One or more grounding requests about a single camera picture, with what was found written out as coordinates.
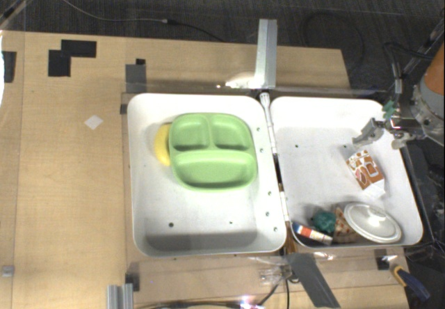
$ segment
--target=green divided plate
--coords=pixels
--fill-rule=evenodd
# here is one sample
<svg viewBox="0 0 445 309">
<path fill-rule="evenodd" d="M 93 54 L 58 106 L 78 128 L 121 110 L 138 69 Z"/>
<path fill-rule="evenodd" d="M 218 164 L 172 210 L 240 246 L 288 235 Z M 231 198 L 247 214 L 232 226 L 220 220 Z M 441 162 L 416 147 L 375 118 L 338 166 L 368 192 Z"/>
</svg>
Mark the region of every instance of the green divided plate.
<svg viewBox="0 0 445 309">
<path fill-rule="evenodd" d="M 187 113 L 172 123 L 168 137 L 177 181 L 193 190 L 228 190 L 257 177 L 249 127 L 225 113 Z"/>
</svg>

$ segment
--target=white lid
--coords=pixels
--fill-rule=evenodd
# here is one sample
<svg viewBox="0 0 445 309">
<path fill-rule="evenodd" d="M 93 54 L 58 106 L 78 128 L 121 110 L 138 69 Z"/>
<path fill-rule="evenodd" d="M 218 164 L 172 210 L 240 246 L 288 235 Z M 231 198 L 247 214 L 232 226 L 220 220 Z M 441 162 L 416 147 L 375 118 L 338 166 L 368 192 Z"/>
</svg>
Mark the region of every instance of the white lid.
<svg viewBox="0 0 445 309">
<path fill-rule="evenodd" d="M 389 244 L 402 237 L 402 230 L 397 222 L 378 207 L 350 203 L 346 205 L 344 214 L 355 232 L 371 241 Z"/>
</svg>

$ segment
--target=wooden table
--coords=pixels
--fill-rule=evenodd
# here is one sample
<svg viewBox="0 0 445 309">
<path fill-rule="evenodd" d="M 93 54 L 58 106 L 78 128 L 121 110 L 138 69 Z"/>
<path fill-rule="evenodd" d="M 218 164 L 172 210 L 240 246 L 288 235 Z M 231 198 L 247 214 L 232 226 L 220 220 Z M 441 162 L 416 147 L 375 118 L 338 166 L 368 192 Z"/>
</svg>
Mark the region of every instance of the wooden table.
<svg viewBox="0 0 445 309">
<path fill-rule="evenodd" d="M 62 39 L 97 41 L 97 56 L 72 58 L 71 77 L 48 77 L 49 50 Z M 0 265 L 13 263 L 15 274 L 0 278 L 0 307 L 105 308 L 106 287 L 123 283 L 132 251 L 120 115 L 125 65 L 145 59 L 149 82 L 223 84 L 253 72 L 256 46 L 5 32 L 3 49 L 17 52 L 17 67 L 0 108 Z M 278 47 L 277 83 L 349 87 L 340 51 L 293 47 Z M 103 120 L 94 130 L 84 123 L 91 116 Z M 373 251 L 332 253 L 340 260 L 318 265 L 342 308 L 407 308 L 403 288 L 377 270 Z M 400 248 L 389 254 L 406 268 Z M 183 275 L 199 293 L 199 272 Z M 153 293 L 174 296 L 168 278 Z M 301 285 L 291 291 L 291 308 L 312 308 Z M 280 287 L 267 307 L 285 301 Z"/>
</svg>

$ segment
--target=metal bracket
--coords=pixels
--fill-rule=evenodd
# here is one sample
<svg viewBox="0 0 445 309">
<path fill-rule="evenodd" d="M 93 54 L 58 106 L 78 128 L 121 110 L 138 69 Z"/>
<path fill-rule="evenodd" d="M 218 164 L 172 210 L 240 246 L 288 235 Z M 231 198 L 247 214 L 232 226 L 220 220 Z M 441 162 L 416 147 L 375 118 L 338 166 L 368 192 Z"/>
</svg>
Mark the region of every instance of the metal bracket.
<svg viewBox="0 0 445 309">
<path fill-rule="evenodd" d="M 32 0 L 16 0 L 0 16 L 0 30 L 5 29 L 9 23 L 17 16 Z"/>
<path fill-rule="evenodd" d="M 133 309 L 133 285 L 109 285 L 106 292 L 107 309 Z"/>
<path fill-rule="evenodd" d="M 277 20 L 259 20 L 257 64 L 251 88 L 270 89 L 275 87 L 277 78 L 277 38 Z"/>
<path fill-rule="evenodd" d="M 418 86 L 414 87 L 413 105 L 411 106 L 411 112 L 416 121 L 420 124 L 423 133 L 427 137 L 431 138 L 434 142 L 443 146 L 444 120 L 431 111 L 431 109 L 428 107 L 428 104 L 422 98 L 422 94 Z"/>
<path fill-rule="evenodd" d="M 362 134 L 353 138 L 353 145 L 357 148 L 368 145 L 383 136 L 384 132 L 385 124 L 382 121 L 376 121 L 375 118 L 372 118 L 366 126 L 363 127 Z"/>
<path fill-rule="evenodd" d="M 1 276 L 2 277 L 13 277 L 15 272 L 14 266 L 2 266 Z"/>
<path fill-rule="evenodd" d="M 339 302 L 335 299 L 332 290 L 310 254 L 292 253 L 286 258 L 314 306 L 317 308 L 340 308 Z"/>
</svg>

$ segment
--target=wire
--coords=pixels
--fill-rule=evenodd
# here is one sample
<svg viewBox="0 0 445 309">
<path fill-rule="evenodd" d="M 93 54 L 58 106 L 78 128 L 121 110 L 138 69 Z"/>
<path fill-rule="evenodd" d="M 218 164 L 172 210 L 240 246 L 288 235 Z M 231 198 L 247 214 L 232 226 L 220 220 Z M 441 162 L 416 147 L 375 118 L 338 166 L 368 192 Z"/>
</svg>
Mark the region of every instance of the wire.
<svg viewBox="0 0 445 309">
<path fill-rule="evenodd" d="M 359 38 L 359 56 L 357 58 L 357 61 L 350 67 L 350 71 L 353 72 L 357 68 L 362 66 L 363 61 L 364 61 L 364 57 L 365 57 L 365 54 L 366 54 L 366 47 L 365 47 L 365 44 L 364 44 L 363 35 L 360 32 L 360 30 L 357 28 L 357 26 L 355 26 L 348 18 L 340 16 L 340 15 L 338 15 L 336 13 L 329 12 L 329 11 L 318 11 L 318 12 L 311 13 L 308 16 L 306 16 L 305 18 L 303 18 L 303 20 L 301 21 L 300 26 L 299 26 L 300 37 L 302 39 L 303 45 L 306 46 L 306 47 L 309 46 L 309 34 L 308 34 L 309 23 L 315 17 L 318 17 L 318 16 L 327 16 L 327 17 L 336 18 L 340 22 L 343 22 L 346 26 L 351 27 L 354 30 L 354 32 L 356 32 L 356 34 L 357 34 L 357 36 Z"/>
<path fill-rule="evenodd" d="M 417 51 L 405 48 L 404 46 L 402 46 L 402 45 L 400 45 L 398 43 L 395 43 L 395 42 L 386 42 L 386 43 L 383 44 L 383 46 L 386 47 L 386 48 L 395 49 L 396 51 L 408 54 L 408 55 L 413 56 L 415 58 L 425 59 L 427 61 L 431 61 L 432 58 L 433 58 L 432 56 L 429 56 L 429 55 L 426 55 L 426 54 L 423 54 L 423 53 L 419 53 Z"/>
<path fill-rule="evenodd" d="M 218 301 L 184 301 L 160 306 L 142 306 L 139 309 L 187 309 L 196 306 L 220 306 L 229 309 L 239 309 L 238 303 L 223 303 Z"/>
<path fill-rule="evenodd" d="M 100 21 L 105 21 L 105 22 L 160 22 L 162 24 L 169 24 L 172 26 L 185 26 L 185 27 L 200 31 L 202 33 L 205 33 L 215 40 L 218 40 L 220 42 L 225 42 L 225 40 L 223 40 L 222 38 L 219 38 L 216 35 L 208 32 L 208 31 L 205 31 L 204 29 L 201 29 L 200 27 L 193 26 L 193 25 L 187 24 L 187 23 L 178 22 L 174 19 L 166 19 L 166 18 L 163 18 L 163 19 L 157 19 L 157 18 L 131 18 L 131 19 L 105 18 L 105 17 L 93 15 L 92 13 L 89 13 L 89 12 L 83 10 L 82 8 L 75 6 L 73 3 L 69 2 L 68 0 L 61 0 L 61 1 L 65 2 L 68 6 L 72 7 L 73 9 L 77 10 L 78 12 L 83 13 L 84 15 L 87 15 L 89 17 L 98 19 Z"/>
<path fill-rule="evenodd" d="M 95 18 L 95 19 L 99 19 L 101 21 L 106 21 L 106 22 L 151 21 L 151 22 L 160 22 L 160 23 L 164 23 L 164 24 L 168 23 L 168 21 L 166 19 L 156 19 L 156 18 L 113 19 L 113 18 L 100 17 L 100 16 L 93 15 L 92 13 L 89 13 L 85 10 L 82 10 L 81 8 L 75 6 L 68 0 L 61 0 L 61 1 L 65 2 L 67 5 L 71 6 L 73 9 L 79 11 L 80 13 L 83 13 L 84 15 L 87 15 L 87 16 Z"/>
<path fill-rule="evenodd" d="M 396 56 L 394 55 L 393 49 L 390 47 L 390 43 L 383 43 L 383 50 L 385 51 L 386 55 L 389 58 L 389 61 L 391 62 L 394 79 L 401 79 L 403 72 L 401 70 L 400 64 L 396 59 Z"/>
<path fill-rule="evenodd" d="M 226 42 L 225 40 L 217 37 L 216 35 L 208 32 L 208 31 L 205 31 L 204 29 L 201 29 L 200 27 L 192 26 L 191 24 L 178 22 L 178 21 L 175 21 L 174 19 L 167 19 L 167 24 L 171 24 L 173 26 L 184 26 L 184 27 L 193 28 L 193 29 L 196 29 L 197 31 L 203 32 L 203 33 L 211 36 L 213 39 L 219 40 L 220 42 Z"/>
<path fill-rule="evenodd" d="M 286 283 L 286 294 L 287 294 L 286 309 L 289 309 L 289 306 L 291 305 L 291 293 L 289 292 L 289 283 L 287 283 L 287 279 L 285 280 L 285 283 Z"/>
<path fill-rule="evenodd" d="M 260 302 L 258 302 L 259 306 L 262 306 L 265 302 L 267 302 L 267 300 L 275 293 L 275 290 L 277 290 L 278 286 L 280 285 L 280 282 L 278 282 L 273 288 L 272 290 L 269 292 L 269 294 L 267 294 L 262 300 L 260 300 Z"/>
<path fill-rule="evenodd" d="M 275 290 L 277 290 L 278 286 L 280 285 L 280 282 L 273 286 L 272 290 L 262 299 L 260 302 L 258 302 L 258 306 L 262 306 L 267 300 L 275 293 Z M 288 302 L 289 302 L 289 286 L 287 285 L 286 280 L 286 289 L 288 292 Z M 229 309 L 239 309 L 240 304 L 236 302 L 222 302 L 222 301 L 178 301 L 175 303 L 169 303 L 159 306 L 143 306 L 139 307 L 139 309 L 187 309 L 194 306 L 221 306 Z"/>
</svg>

